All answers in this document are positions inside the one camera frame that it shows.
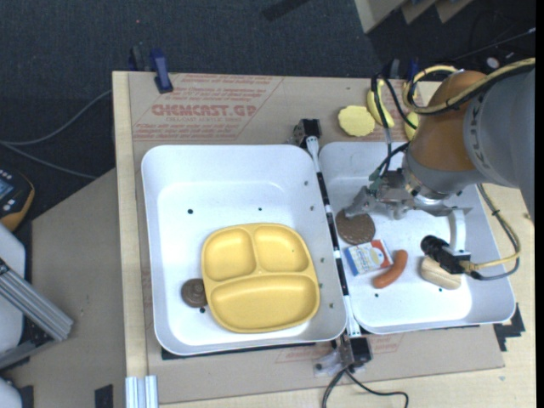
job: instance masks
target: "table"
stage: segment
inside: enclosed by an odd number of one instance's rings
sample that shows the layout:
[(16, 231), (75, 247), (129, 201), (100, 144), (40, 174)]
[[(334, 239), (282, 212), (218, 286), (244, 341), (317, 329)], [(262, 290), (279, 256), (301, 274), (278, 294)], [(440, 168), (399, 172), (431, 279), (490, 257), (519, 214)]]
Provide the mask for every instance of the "table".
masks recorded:
[[(135, 74), (130, 72), (114, 72), (112, 75), (114, 92), (114, 113), (116, 130), (116, 162), (117, 162), (117, 186), (119, 205), (119, 227), (121, 241), (122, 260), (122, 297), (125, 330), (125, 356), (126, 373), (128, 377), (145, 377), (154, 371), (152, 361), (150, 362), (149, 328), (146, 328), (145, 320), (145, 283), (147, 280), (142, 276), (141, 262), (145, 260), (146, 245), (141, 241), (141, 218), (139, 219), (138, 190), (135, 192), (139, 179), (137, 159), (147, 149), (156, 144), (152, 138), (158, 137), (161, 141), (168, 140), (167, 127), (159, 129), (153, 127), (155, 136), (150, 133), (138, 134), (138, 129), (133, 128), (133, 117), (138, 117), (138, 123), (150, 125), (145, 120), (146, 113), (152, 104), (156, 104), (157, 92), (152, 89), (134, 92), (134, 87), (139, 83), (153, 87), (153, 75)], [(212, 143), (223, 143), (231, 140), (243, 144), (248, 141), (258, 140), (263, 137), (263, 130), (268, 129), (265, 141), (281, 143), (286, 135), (290, 134), (292, 124), (288, 117), (295, 122), (301, 118), (319, 118), (323, 130), (322, 144), (332, 140), (352, 140), (337, 127), (332, 119), (339, 108), (352, 104), (364, 104), (364, 92), (370, 86), (369, 80), (364, 79), (329, 79), (329, 78), (306, 78), (306, 77), (266, 77), (266, 76), (220, 76), (220, 75), (173, 75), (176, 77), (188, 77), (192, 84), (209, 83), (211, 78), (226, 82), (229, 78), (230, 86), (243, 87), (248, 89), (246, 94), (249, 100), (229, 97), (228, 107), (246, 106), (239, 109), (241, 113), (248, 115), (255, 111), (263, 114), (268, 111), (271, 116), (277, 119), (273, 126), (270, 121), (259, 121), (249, 119), (238, 122), (231, 133), (221, 138), (212, 138)], [(422, 96), (429, 96), (436, 88), (436, 85), (428, 84), (423, 87)], [(178, 98), (189, 98), (188, 93), (174, 91)], [(203, 92), (195, 91), (194, 99), (203, 100)], [(135, 101), (139, 104), (139, 111), (135, 110)], [(171, 137), (177, 140), (188, 138), (188, 133), (173, 133)], [(535, 269), (534, 269), (534, 225), (526, 218), (523, 200), (518, 190), (511, 190), (490, 186), (489, 192), (496, 203), (501, 207), (501, 213), (512, 224), (520, 235), (522, 241), (522, 265), (520, 270), (511, 279), (513, 290), (521, 310), (525, 331), (522, 337), (507, 340), (507, 352), (504, 353), (504, 366), (495, 365), (488, 370), (464, 371), (463, 373), (448, 373), (441, 375), (428, 375), (421, 377), (402, 378), (398, 374), (394, 380), (377, 380), (371, 383), (371, 388), (382, 391), (402, 390), (410, 395), (411, 405), (414, 406), (504, 406), (504, 407), (527, 407), (536, 405), (536, 347), (535, 347)], [(508, 242), (503, 239), (500, 227), (491, 223), (497, 244), (502, 255), (511, 252)], [(417, 334), (409, 334), (407, 337), (417, 337)], [(389, 365), (394, 370), (395, 363)], [(247, 370), (251, 372), (262, 369), (260, 365), (249, 365)], [(239, 373), (237, 370), (225, 369), (225, 379), (229, 374)], [(281, 381), (280, 375), (273, 372), (269, 380)], [(255, 388), (248, 388), (246, 393), (238, 393), (235, 397), (215, 397), (214, 399), (201, 398), (203, 400), (192, 400), (189, 402), (172, 401), (161, 403), (161, 406), (168, 407), (214, 407), (214, 406), (320, 406), (323, 394), (323, 387), (326, 380), (320, 380), (315, 388), (297, 388), (291, 391), (281, 391), (276, 388), (265, 394), (255, 394)], [(213, 383), (220, 385), (218, 379)], [(198, 387), (202, 382), (179, 381), (179, 385)], [(353, 385), (341, 385), (335, 389), (329, 399), (330, 406), (353, 406), (362, 404), (364, 406), (384, 406), (382, 398), (365, 394), (361, 396)], [(401, 406), (400, 398), (394, 402), (394, 406)]]

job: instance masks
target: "small food package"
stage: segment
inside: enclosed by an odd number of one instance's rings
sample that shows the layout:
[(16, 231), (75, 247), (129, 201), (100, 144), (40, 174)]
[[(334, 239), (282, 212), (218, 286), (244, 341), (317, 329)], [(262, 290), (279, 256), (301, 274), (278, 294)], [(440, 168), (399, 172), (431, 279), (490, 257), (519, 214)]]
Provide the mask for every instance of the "small food package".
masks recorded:
[(350, 246), (344, 252), (355, 276), (376, 269), (385, 269), (393, 264), (391, 255), (381, 239)]

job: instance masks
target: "power cord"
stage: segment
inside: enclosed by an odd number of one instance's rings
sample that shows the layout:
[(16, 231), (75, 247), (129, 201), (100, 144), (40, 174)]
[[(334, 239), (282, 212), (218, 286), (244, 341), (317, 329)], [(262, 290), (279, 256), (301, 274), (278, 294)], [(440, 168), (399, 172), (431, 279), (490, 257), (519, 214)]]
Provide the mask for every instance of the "power cord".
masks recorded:
[(34, 161), (34, 162), (40, 163), (40, 164), (42, 164), (42, 165), (44, 165), (46, 167), (51, 167), (52, 169), (56, 169), (56, 170), (61, 171), (63, 173), (69, 173), (69, 174), (75, 175), (77, 177), (82, 177), (84, 179), (96, 179), (97, 178), (96, 176), (86, 174), (86, 173), (79, 173), (78, 171), (73, 171), (71, 169), (56, 165), (56, 164), (51, 163), (49, 161), (44, 161), (43, 159), (40, 159), (39, 157), (35, 157), (35, 156), (31, 155), (31, 154), (28, 154), (28, 153), (24, 152), (23, 150), (18, 149), (17, 147), (18, 146), (27, 146), (27, 145), (39, 144), (40, 142), (43, 142), (45, 140), (49, 140), (49, 139), (53, 138), (54, 136), (56, 136), (57, 134), (59, 134), (60, 132), (62, 132), (66, 128), (68, 128), (71, 124), (76, 122), (79, 118), (81, 118), (81, 116), (86, 111), (88, 111), (93, 105), (98, 103), (101, 99), (103, 99), (104, 97), (107, 97), (108, 95), (110, 95), (111, 92), (112, 92), (111, 90), (108, 90), (108, 91), (102, 93), (101, 95), (99, 95), (98, 97), (94, 98), (85, 107), (83, 107), (79, 112), (77, 112), (71, 119), (69, 119), (65, 124), (63, 124), (62, 126), (60, 126), (57, 129), (55, 129), (50, 134), (46, 134), (45, 136), (42, 136), (41, 138), (31, 139), (31, 140), (24, 140), (24, 141), (1, 140), (0, 139), (0, 145), (3, 146), (4, 148), (7, 148), (8, 150), (11, 150), (11, 151), (23, 156), (23, 157), (26, 157), (26, 158)]
[(357, 378), (354, 377), (353, 373), (349, 369), (350, 367), (351, 366), (348, 366), (345, 369), (342, 369), (340, 372), (338, 372), (335, 375), (335, 377), (331, 380), (329, 385), (326, 387), (325, 392), (323, 393), (323, 399), (321, 400), (321, 408), (326, 408), (326, 402), (331, 396), (332, 390), (336, 387), (336, 385), (342, 379), (344, 374), (346, 374), (349, 377), (349, 379), (351, 379), (355, 384), (357, 384), (359, 387), (363, 388), (365, 391), (367, 391), (370, 394), (375, 394), (376, 396), (403, 396), (405, 398), (404, 408), (408, 408), (408, 403), (410, 401), (410, 398), (408, 397), (407, 393), (403, 391), (379, 392), (376, 390), (372, 390), (368, 388), (365, 384), (360, 382)]
[(382, 101), (381, 101), (380, 95), (378, 93), (378, 86), (377, 86), (377, 79), (378, 78), (381, 78), (385, 82), (385, 85), (388, 87), (389, 92), (391, 93), (391, 96), (392, 96), (393, 101), (395, 103), (395, 106), (396, 106), (397, 110), (399, 111), (400, 116), (402, 117), (403, 121), (406, 122), (408, 125), (410, 125), (414, 129), (417, 129), (417, 126), (415, 126), (412, 122), (410, 122), (410, 120), (408, 119), (408, 117), (406, 116), (404, 111), (402, 110), (402, 107), (400, 106), (399, 99), (397, 98), (396, 92), (394, 91), (394, 88), (393, 88), (393, 85), (391, 84), (391, 82), (385, 76), (383, 76), (382, 74), (375, 74), (371, 79), (371, 91), (372, 91), (372, 94), (374, 95), (374, 103), (376, 104), (377, 112), (378, 112), (378, 114), (380, 116), (380, 120), (382, 121), (383, 131), (385, 132), (385, 139), (386, 139), (386, 144), (387, 144), (387, 147), (388, 147), (388, 154), (386, 155), (385, 160), (377, 168), (378, 177), (383, 178), (384, 175), (386, 174), (386, 172), (389, 170), (389, 164), (390, 164), (391, 158), (395, 154), (397, 154), (400, 150), (405, 150), (408, 147), (408, 144), (404, 144), (402, 146), (402, 148), (397, 148), (396, 150), (392, 150), (391, 133), (389, 131), (389, 125), (388, 125), (387, 118), (385, 117), (385, 113), (383, 112)]
[[(482, 195), (482, 199), (484, 200), (487, 207), (491, 210), (491, 215), (496, 218), (498, 223), (501, 225), (502, 229), (506, 233), (508, 239), (512, 243), (512, 246), (514, 248), (514, 254), (510, 257), (506, 258), (499, 258), (497, 260), (493, 260), (486, 263), (471, 263), (471, 262), (465, 262), (461, 261), (461, 266), (476, 280), (480, 281), (494, 281), (494, 280), (500, 280), (501, 278), (506, 278), (507, 276), (512, 275), (516, 270), (519, 268), (519, 255), (521, 253), (521, 246), (519, 244), (519, 238), (514, 232), (513, 228), (510, 226), (510, 224), (501, 216), (500, 210), (498, 210), (495, 207), (495, 204), (490, 199), (489, 195), (485, 191), (485, 188), (482, 184), (478, 184), (478, 190), (479, 193)], [(497, 266), (498, 264), (504, 264), (506, 262), (509, 262), (511, 260), (515, 259), (515, 264), (512, 269), (510, 269), (508, 272), (505, 272), (504, 274), (500, 275), (493, 275), (493, 276), (485, 276), (481, 275), (477, 269), (482, 268), (489, 268), (491, 266)]]
[(454, 73), (459, 71), (456, 67), (449, 66), (449, 65), (431, 66), (430, 68), (427, 68), (417, 73), (405, 85), (402, 96), (403, 96), (405, 105), (410, 107), (417, 114), (436, 115), (442, 112), (457, 109), (459, 105), (461, 105), (462, 103), (465, 103), (466, 101), (469, 101), (470, 99), (474, 98), (479, 93), (489, 89), (492, 85), (499, 82), (500, 80), (515, 74), (530, 71), (535, 65), (536, 65), (536, 58), (519, 60), (518, 62), (514, 62), (510, 65), (505, 65), (499, 70), (496, 70), (492, 72), (491, 74), (483, 77), (482, 79), (478, 80), (476, 83), (472, 84), (470, 87), (461, 91), (458, 95), (450, 99), (447, 99), (442, 104), (432, 105), (432, 106), (418, 106), (416, 105), (414, 101), (414, 93), (416, 91), (416, 85), (418, 82), (420, 82), (424, 77), (428, 76), (429, 74), (433, 74), (436, 72)]

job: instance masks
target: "black cable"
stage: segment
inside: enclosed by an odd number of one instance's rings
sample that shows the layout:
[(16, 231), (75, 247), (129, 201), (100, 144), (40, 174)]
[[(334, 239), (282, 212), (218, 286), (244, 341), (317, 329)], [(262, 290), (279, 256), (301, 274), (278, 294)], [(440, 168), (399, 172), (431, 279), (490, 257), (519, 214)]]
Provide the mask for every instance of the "black cable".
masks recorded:
[(96, 104), (98, 101), (106, 97), (107, 95), (111, 94), (111, 90), (108, 90), (102, 94), (100, 94), (98, 97), (95, 97), (92, 101), (90, 101), (85, 107), (83, 107), (80, 111), (78, 111), (72, 118), (70, 118), (66, 123), (64, 123), (62, 126), (54, 130), (53, 132), (46, 134), (45, 136), (42, 136), (41, 138), (37, 139), (31, 139), (31, 140), (24, 140), (24, 141), (11, 141), (11, 140), (0, 140), (0, 145), (4, 148), (7, 148), (8, 150), (11, 150), (20, 156), (24, 156), (34, 162), (40, 163), (46, 167), (51, 167), (52, 169), (56, 169), (58, 171), (61, 171), (63, 173), (69, 173), (70, 175), (75, 175), (77, 177), (81, 177), (84, 179), (96, 179), (97, 177), (94, 175), (86, 174), (86, 173), (79, 173), (78, 171), (73, 171), (71, 169), (68, 169), (66, 167), (61, 167), (59, 165), (55, 165), (54, 163), (51, 163), (49, 161), (44, 161), (43, 159), (40, 159), (38, 157), (35, 157), (31, 154), (28, 154), (18, 148), (17, 146), (27, 146), (27, 145), (34, 145), (38, 144), (40, 142), (43, 142), (45, 140), (51, 139), (52, 137), (56, 136), (66, 128), (68, 128), (71, 124), (73, 124), (75, 121), (77, 121), (86, 111), (88, 111), (94, 104)]
[(402, 110), (402, 107), (400, 106), (399, 99), (397, 97), (397, 93), (394, 91), (394, 88), (393, 88), (393, 85), (391, 84), (391, 82), (385, 77), (383, 78), (383, 81), (385, 82), (385, 84), (389, 88), (389, 92), (391, 93), (391, 97), (393, 97), (394, 105), (396, 106), (397, 111), (399, 111), (400, 117), (402, 117), (402, 120), (406, 124), (408, 124), (410, 127), (412, 127), (414, 130), (417, 130), (417, 126), (414, 125), (412, 122), (410, 122), (410, 120), (407, 118), (405, 112)]
[(461, 56), (457, 56), (457, 57), (453, 58), (452, 60), (455, 62), (457, 60), (467, 58), (468, 56), (472, 56), (473, 54), (480, 53), (480, 52), (488, 50), (490, 48), (498, 47), (499, 45), (502, 45), (502, 44), (505, 44), (505, 43), (510, 43), (511, 41), (515, 41), (516, 39), (519, 39), (521, 37), (526, 37), (528, 35), (532, 35), (533, 33), (536, 33), (536, 27), (531, 27), (527, 31), (524, 31), (523, 33), (519, 33), (518, 35), (516, 35), (514, 37), (509, 37), (507, 39), (503, 39), (502, 41), (493, 42), (493, 43), (491, 43), (489, 45), (486, 45), (485, 47), (478, 48), (476, 50), (473, 50), (473, 51), (470, 51), (468, 53), (462, 54)]
[[(512, 66), (512, 68), (509, 68), (507, 71), (504, 71), (502, 74), (495, 75), (495, 73), (493, 73), (490, 76), (487, 76), (489, 78), (489, 80), (482, 82), (482, 84), (479, 85), (477, 88), (471, 90), (466, 95), (464, 95), (463, 97), (461, 97), (460, 99), (456, 100), (453, 103), (448, 103), (448, 101), (446, 100), (446, 102), (445, 102), (446, 106), (439, 109), (439, 110), (432, 110), (432, 111), (419, 110), (418, 113), (421, 114), (421, 115), (438, 115), (438, 114), (441, 114), (441, 113), (445, 113), (447, 111), (458, 110), (460, 105), (462, 105), (463, 103), (466, 103), (470, 99), (473, 99), (474, 97), (481, 94), (482, 92), (487, 91), (495, 83), (500, 82), (501, 80), (504, 80), (504, 79), (509, 78), (511, 76), (516, 76), (518, 74), (523, 74), (524, 72), (531, 71), (536, 66), (536, 63), (531, 62), (531, 63), (527, 63), (525, 65), (519, 65), (519, 63), (516, 63), (516, 65), (517, 66)], [(422, 77), (417, 82), (421, 82), (424, 78), (425, 77)], [(419, 107), (419, 106), (416, 105), (416, 103), (414, 102), (414, 98), (413, 98), (415, 90), (416, 90), (416, 84), (412, 83), (411, 86), (410, 86), (410, 89), (408, 90), (408, 93), (407, 93), (407, 99), (408, 99), (408, 102), (411, 105), (414, 105), (415, 107)]]
[(329, 397), (331, 396), (332, 390), (336, 387), (340, 379), (342, 379), (343, 374), (347, 374), (349, 379), (351, 379), (354, 383), (356, 383), (359, 387), (363, 388), (366, 392), (370, 394), (374, 394), (376, 396), (403, 396), (405, 398), (405, 406), (404, 408), (408, 408), (408, 403), (410, 401), (408, 394), (403, 391), (392, 391), (392, 392), (379, 392), (376, 390), (372, 390), (371, 388), (368, 388), (366, 385), (364, 385), (362, 382), (358, 381), (357, 378), (355, 378), (352, 374), (352, 372), (349, 370), (349, 367), (346, 367), (345, 369), (342, 369), (340, 372), (338, 372), (335, 377), (329, 382), (329, 385), (327, 385), (325, 392), (323, 393), (323, 399), (321, 400), (321, 408), (326, 408), (326, 402), (328, 401)]
[(372, 76), (372, 79), (371, 79), (371, 91), (374, 94), (374, 103), (376, 104), (377, 112), (378, 112), (378, 114), (380, 116), (380, 119), (382, 120), (383, 131), (385, 132), (385, 139), (386, 139), (386, 144), (387, 144), (387, 147), (388, 147), (388, 155), (386, 157), (386, 165), (385, 165), (385, 167), (383, 169), (383, 173), (382, 173), (382, 178), (383, 178), (383, 175), (389, 170), (389, 161), (391, 160), (391, 133), (389, 132), (388, 120), (385, 118), (385, 115), (383, 113), (382, 102), (380, 101), (380, 97), (379, 97), (378, 91), (377, 91), (377, 79), (379, 77), (380, 77), (380, 74), (375, 74), (374, 76)]
[[(506, 222), (504, 222), (504, 219), (502, 219), (502, 216), (499, 214), (499, 210), (497, 210), (495, 208), (495, 206), (494, 206), (493, 202), (491, 201), (489, 195), (485, 191), (484, 186), (482, 184), (478, 184), (477, 188), (479, 190), (479, 193), (482, 195), (482, 199), (484, 200), (485, 204), (492, 211), (492, 215), (495, 216), (496, 220), (499, 222), (502, 229), (506, 233), (508, 239), (512, 243), (514, 250), (516, 252), (519, 252), (519, 244), (518, 244), (518, 241), (517, 241), (515, 235), (512, 232), (512, 229), (511, 229), (510, 225), (508, 225)], [(474, 271), (472, 271), (470, 273), (470, 276), (472, 276), (475, 280), (479, 280), (479, 281), (500, 280), (501, 278), (506, 278), (506, 277), (512, 275), (514, 272), (516, 272), (519, 269), (519, 263), (520, 263), (520, 259), (519, 259), (519, 257), (517, 257), (516, 258), (516, 263), (514, 264), (513, 268), (510, 269), (508, 272), (505, 272), (504, 274), (485, 276), (485, 275), (482, 275), (479, 272), (474, 270)]]
[(473, 22), (470, 25), (470, 29), (468, 30), (468, 41), (467, 41), (467, 51), (470, 51), (474, 49), (474, 37), (476, 36), (477, 31), (482, 31), (483, 28), (480, 28), (479, 24), (482, 22), (482, 20), (486, 16), (490, 16), (491, 20), (487, 24), (495, 23), (497, 19), (501, 18), (504, 21), (510, 22), (511, 20), (507, 20), (507, 16), (503, 14), (502, 12), (495, 10), (495, 9), (485, 9), (479, 12), (475, 17)]
[(348, 377), (354, 382), (356, 383), (359, 387), (363, 388), (364, 390), (366, 390), (368, 393), (371, 393), (371, 394), (375, 394), (376, 396), (404, 396), (405, 397), (405, 408), (408, 407), (408, 403), (410, 401), (410, 398), (408, 397), (408, 394), (405, 393), (404, 391), (391, 391), (391, 392), (379, 392), (379, 391), (376, 391), (376, 390), (372, 390), (370, 388), (368, 388), (365, 384), (363, 384), (362, 382), (359, 382), (352, 374), (351, 374), (351, 371), (349, 370), (346, 370), (346, 373), (348, 375)]
[(429, 74), (426, 72), (426, 70), (423, 70), (422, 72), (424, 72), (425, 75), (420, 80), (418, 80), (415, 83), (413, 82), (413, 80), (409, 81), (410, 89), (408, 90), (408, 94), (406, 95), (410, 105), (415, 106), (415, 107), (421, 107), (421, 106), (417, 105), (416, 101), (414, 100), (414, 94), (416, 93), (416, 85), (419, 82), (423, 82), (426, 77), (429, 77), (431, 75), (434, 77), (434, 79), (439, 79), (439, 80), (435, 80), (436, 82), (437, 81), (438, 82), (443, 82), (444, 79), (446, 79), (448, 76), (451, 76), (451, 72), (448, 72), (448, 71), (435, 71), (435, 72), (432, 72), (432, 73), (429, 73)]
[(77, 121), (86, 111), (88, 111), (95, 103), (103, 99), (104, 97), (111, 94), (111, 90), (106, 91), (104, 93), (101, 93), (98, 97), (94, 98), (90, 103), (88, 103), (85, 107), (83, 107), (80, 111), (78, 111), (72, 118), (70, 118), (66, 123), (64, 123), (62, 126), (51, 132), (50, 134), (46, 134), (45, 136), (42, 136), (38, 139), (32, 139), (32, 140), (0, 140), (0, 143), (3, 145), (12, 145), (12, 146), (22, 146), (22, 145), (34, 145), (38, 144), (40, 142), (43, 142), (44, 140), (51, 139), (52, 137), (56, 136), (66, 128), (68, 128), (71, 124), (73, 124), (75, 121)]
[(391, 161), (391, 158), (399, 154), (401, 151), (406, 151), (409, 145), (410, 145), (410, 142), (405, 142), (402, 145), (399, 145), (393, 151), (391, 151), (391, 155), (383, 159), (382, 163), (380, 163), (380, 165), (376, 168), (376, 171), (379, 171), (379, 174), (382, 175), (383, 167)]

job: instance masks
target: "yellow cable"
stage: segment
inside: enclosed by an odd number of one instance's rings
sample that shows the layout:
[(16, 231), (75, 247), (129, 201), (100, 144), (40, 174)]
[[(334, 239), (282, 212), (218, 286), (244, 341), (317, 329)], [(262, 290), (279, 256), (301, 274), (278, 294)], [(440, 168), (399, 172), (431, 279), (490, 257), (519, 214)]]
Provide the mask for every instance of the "yellow cable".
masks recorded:
[(507, 263), (509, 261), (515, 260), (521, 254), (521, 246), (519, 245), (518, 235), (516, 235), (513, 228), (510, 226), (510, 224), (496, 210), (495, 205), (493, 204), (493, 201), (491, 201), (491, 199), (489, 198), (489, 196), (485, 192), (484, 186), (482, 184), (480, 185), (480, 188), (481, 188), (480, 190), (482, 192), (482, 196), (484, 197), (485, 202), (489, 206), (490, 210), (493, 212), (494, 216), (499, 220), (499, 223), (501, 224), (501, 227), (504, 230), (507, 230), (507, 232), (512, 236), (515, 253), (510, 257), (499, 258), (497, 260), (491, 260), (491, 261), (485, 262), (485, 263), (472, 263), (472, 262), (467, 261), (467, 260), (461, 261), (461, 266), (467, 272), (471, 272), (473, 270), (478, 270), (478, 269), (482, 269), (482, 268), (489, 268), (491, 266), (497, 266), (498, 264), (504, 264), (504, 263)]
[(432, 115), (435, 113), (440, 113), (441, 111), (446, 111), (452, 107), (452, 105), (455, 105), (456, 103), (462, 102), (463, 99), (465, 99), (469, 94), (473, 93), (474, 91), (482, 88), (484, 85), (491, 83), (494, 79), (503, 76), (504, 74), (517, 70), (518, 68), (525, 67), (525, 66), (533, 66), (536, 63), (536, 58), (528, 58), (519, 60), (517, 62), (513, 62), (512, 64), (505, 65), (502, 68), (493, 71), (489, 75), (483, 77), (482, 79), (478, 80), (476, 83), (471, 85), (469, 88), (466, 88), (464, 91), (460, 92), (455, 97), (452, 97), (450, 99), (447, 99), (444, 103), (440, 105), (433, 105), (433, 106), (417, 106), (411, 101), (410, 99), (410, 92), (415, 87), (416, 83), (419, 82), (422, 78), (427, 76), (428, 74), (432, 74), (434, 72), (438, 71), (447, 71), (447, 72), (457, 72), (459, 71), (457, 68), (453, 66), (447, 66), (447, 65), (436, 65), (431, 66), (430, 68), (427, 68), (426, 70), (423, 70), (419, 73), (417, 73), (406, 85), (402, 92), (402, 99), (405, 102), (405, 104), (410, 107), (413, 111), (420, 115)]

